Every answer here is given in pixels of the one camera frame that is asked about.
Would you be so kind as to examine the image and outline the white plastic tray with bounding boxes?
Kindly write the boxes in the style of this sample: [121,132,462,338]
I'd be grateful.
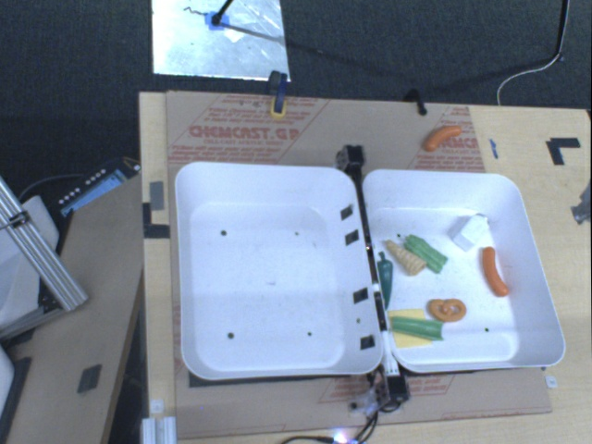
[362,168,567,374]
[174,161,385,382]

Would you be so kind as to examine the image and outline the thin black and white rod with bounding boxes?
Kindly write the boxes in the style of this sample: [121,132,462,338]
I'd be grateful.
[353,166,400,377]

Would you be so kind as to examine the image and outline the brown cardboard board red print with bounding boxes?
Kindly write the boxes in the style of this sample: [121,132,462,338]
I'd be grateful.
[164,90,554,440]

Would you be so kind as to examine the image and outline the dark green pepper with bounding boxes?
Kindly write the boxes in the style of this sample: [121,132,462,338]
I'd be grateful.
[376,251,394,311]

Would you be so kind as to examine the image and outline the beige cone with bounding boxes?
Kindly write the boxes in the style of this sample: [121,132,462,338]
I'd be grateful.
[385,240,427,277]

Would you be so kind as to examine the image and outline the green beans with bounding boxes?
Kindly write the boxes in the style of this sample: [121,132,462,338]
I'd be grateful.
[390,315,445,342]
[403,234,449,276]

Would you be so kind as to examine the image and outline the orange sausage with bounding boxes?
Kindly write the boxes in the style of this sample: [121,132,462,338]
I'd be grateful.
[423,125,463,153]
[481,246,510,298]

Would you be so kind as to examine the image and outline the yellow cheese slice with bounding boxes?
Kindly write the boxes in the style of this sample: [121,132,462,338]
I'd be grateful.
[387,308,436,350]

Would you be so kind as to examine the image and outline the white carton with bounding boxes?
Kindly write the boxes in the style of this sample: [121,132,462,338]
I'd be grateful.
[446,213,490,253]

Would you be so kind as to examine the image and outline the orange pretzel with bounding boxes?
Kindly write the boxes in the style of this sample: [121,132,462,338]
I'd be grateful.
[427,298,467,324]

